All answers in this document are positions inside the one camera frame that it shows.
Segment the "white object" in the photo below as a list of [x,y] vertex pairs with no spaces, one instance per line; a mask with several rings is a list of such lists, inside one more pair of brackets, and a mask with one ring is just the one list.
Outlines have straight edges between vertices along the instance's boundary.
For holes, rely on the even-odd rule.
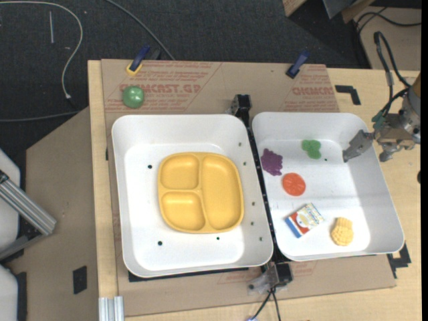
[[[234,116],[123,116],[112,141],[126,267],[141,277],[248,268],[267,263],[273,243],[247,130]],[[158,166],[171,154],[214,152],[231,159],[243,189],[244,216],[224,233],[170,228],[157,197]]]
[[18,283],[14,275],[0,265],[0,320],[16,321],[18,314]]
[[[252,128],[257,150],[282,156],[282,174],[263,170],[276,239],[281,252],[295,261],[392,253],[404,244],[403,230],[373,147],[344,163],[342,151],[365,123],[347,113],[264,112],[255,116]],[[311,159],[302,150],[303,140],[321,143],[322,157]],[[299,197],[282,187],[286,173],[298,173],[306,182]],[[325,221],[297,238],[285,219],[307,203],[313,203]],[[336,245],[330,232],[337,217],[353,222],[354,240]]]
[[[0,169],[19,186],[20,172],[12,160],[0,149]],[[19,214],[0,198],[0,252],[16,240]]]

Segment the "tomato slice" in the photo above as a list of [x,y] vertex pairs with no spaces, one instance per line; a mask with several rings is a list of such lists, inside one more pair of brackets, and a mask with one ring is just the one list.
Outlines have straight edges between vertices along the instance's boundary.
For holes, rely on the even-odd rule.
[[282,178],[282,187],[288,194],[300,196],[306,190],[306,183],[299,174],[288,173]]

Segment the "orange divided plate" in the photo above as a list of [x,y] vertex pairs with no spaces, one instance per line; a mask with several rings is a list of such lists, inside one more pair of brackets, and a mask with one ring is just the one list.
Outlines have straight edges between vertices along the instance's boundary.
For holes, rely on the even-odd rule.
[[165,158],[158,171],[158,199],[165,222],[177,231],[219,233],[243,218],[243,193],[235,164],[210,152]]

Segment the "dark floor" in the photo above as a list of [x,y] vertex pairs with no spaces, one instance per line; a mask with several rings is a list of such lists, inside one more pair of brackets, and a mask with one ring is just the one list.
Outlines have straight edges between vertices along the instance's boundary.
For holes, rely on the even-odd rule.
[[[64,98],[61,76],[79,40],[79,28],[57,7],[2,1],[22,0],[0,0],[0,148],[14,158],[71,116],[32,122],[5,119],[75,110]],[[135,20],[104,0],[26,1],[64,5],[82,22],[82,45],[65,76],[77,109],[88,105],[88,60],[129,59],[145,43],[157,47]],[[177,60],[291,63],[306,49],[310,63],[367,67],[356,55],[354,26],[345,25],[340,15],[330,20],[322,0],[308,0],[290,18],[284,15],[282,0],[113,1],[146,23]],[[421,0],[378,0],[373,5],[420,9]],[[168,58],[163,51],[161,59]]]

